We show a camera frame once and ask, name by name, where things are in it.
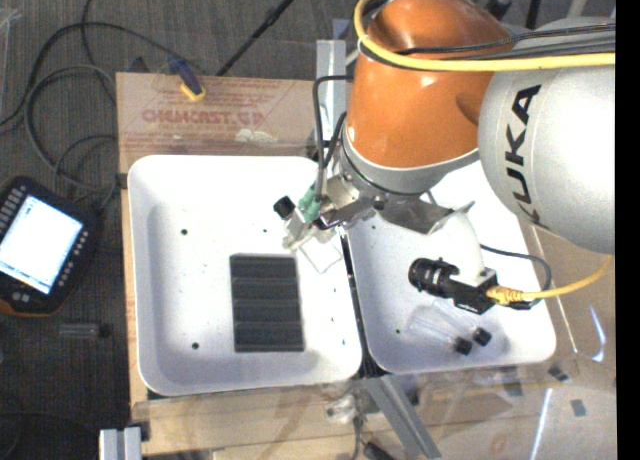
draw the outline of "yellow cable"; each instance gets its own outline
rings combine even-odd
[[[581,289],[597,281],[605,274],[612,260],[613,256],[607,256],[602,266],[591,275],[588,275],[579,281],[567,284],[566,286],[534,292],[519,291],[517,289],[511,289],[504,286],[494,286],[487,291],[487,296],[496,300],[500,305],[506,305],[510,302],[522,302],[523,300],[535,300],[536,298],[551,298],[554,296],[566,295],[567,293],[571,293],[572,291],[576,291],[577,289]]]
[[[614,65],[615,53],[592,53],[584,55],[546,56],[538,58],[503,60],[425,60],[398,55],[376,44],[366,33],[362,23],[364,7],[371,0],[359,0],[353,14],[353,24],[358,36],[358,44],[365,46],[380,59],[391,64],[421,71],[530,71],[557,69],[561,67],[582,67],[594,65]]]

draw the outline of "screen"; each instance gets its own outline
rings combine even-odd
[[[49,294],[82,223],[29,195],[0,243],[0,271]]]

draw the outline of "white screen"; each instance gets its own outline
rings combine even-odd
[[[82,223],[28,196],[0,243],[0,271],[48,294]]]

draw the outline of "floor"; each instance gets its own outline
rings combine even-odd
[[[315,41],[332,38],[341,21],[350,19],[355,1],[293,0],[228,75],[313,79]],[[477,1],[484,5],[488,0]],[[537,24],[564,17],[571,1],[542,0]],[[131,68],[139,58],[150,70],[165,71],[166,51],[145,38],[171,48],[213,75],[282,0],[91,0],[86,19],[101,24],[86,29],[89,53],[83,48],[83,32],[77,26],[86,3],[87,0],[0,0],[0,9],[15,11],[0,108],[0,181],[17,174],[28,175],[46,185],[55,182],[70,198],[101,203],[108,197],[117,171],[114,144],[87,141],[68,154],[65,149],[88,135],[115,133],[114,94],[108,79],[94,77],[96,70],[86,67],[63,73],[62,78],[44,78],[58,69],[85,66],[89,60],[111,76]],[[584,15],[610,16],[615,3],[616,0],[588,0]],[[503,22],[524,25],[528,6],[529,0],[514,0]],[[27,90],[36,82],[42,82],[40,91],[29,95]],[[20,108],[26,97],[30,106]],[[16,110],[19,113],[10,118]],[[55,179],[51,167],[29,141],[25,117],[33,122],[45,157],[56,160],[64,156],[63,169],[97,187],[96,192],[83,197],[82,189]],[[130,420],[121,209],[118,199],[107,202],[96,258],[81,287],[62,310],[44,319],[0,317],[1,459],[94,458],[97,430],[121,428]],[[554,241],[545,238],[542,244],[551,249],[555,262],[561,263],[559,277],[572,280],[583,267],[581,261],[591,266],[589,253],[567,250]],[[603,284],[611,292],[613,276]],[[615,331],[613,297],[607,298],[602,304],[609,309],[605,328]],[[575,309],[575,320],[583,323],[588,312],[584,302],[567,309],[568,314]],[[554,311],[561,323],[566,318],[564,311]],[[595,348],[595,333],[590,324],[584,329],[588,332],[580,351],[589,351]],[[615,379],[615,332],[609,337],[613,354],[608,354],[605,364],[607,376],[613,369]],[[561,358],[573,351],[571,340],[565,339],[559,351]],[[437,383],[447,387],[444,379]],[[20,440],[14,448],[13,441],[18,436]],[[11,456],[2,456],[5,451]],[[554,457],[553,448],[550,451],[547,458]],[[259,455],[262,453],[247,450],[239,452],[237,458]],[[329,457],[346,458],[339,453]]]

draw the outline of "gray carpet floor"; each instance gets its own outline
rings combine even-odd
[[[356,0],[295,0],[279,20],[228,73],[230,76],[313,79],[315,41],[333,36],[336,20],[350,19]],[[0,0],[14,9],[7,52],[2,118],[20,104],[34,63],[58,29],[78,23],[86,0]],[[281,0],[93,0],[89,21],[125,27],[194,61],[209,74],[263,22]],[[538,24],[566,15],[571,0],[543,0]],[[529,0],[514,0],[503,21],[524,25]],[[585,15],[610,15],[615,0],[589,0]],[[87,29],[96,65],[110,74],[143,57],[151,70],[163,68],[165,53],[111,27]],[[88,63],[79,29],[63,35],[42,61],[36,80],[68,66]],[[53,172],[36,155],[21,125],[22,114],[0,126],[0,181],[14,175],[53,183]],[[100,80],[87,71],[47,85],[32,109],[34,129],[46,152],[58,159],[72,142],[114,134],[115,107]],[[108,188],[117,167],[109,142],[87,142],[66,159],[64,170]],[[78,190],[61,184],[65,195]],[[103,198],[98,192],[91,198]],[[0,458],[22,430],[16,459],[90,459],[94,437],[80,429],[123,427],[129,417],[120,205],[106,208],[105,231],[81,287],[60,313],[44,319],[0,320],[0,412],[21,408],[22,422],[0,417]],[[67,326],[95,324],[98,336],[69,337]]]

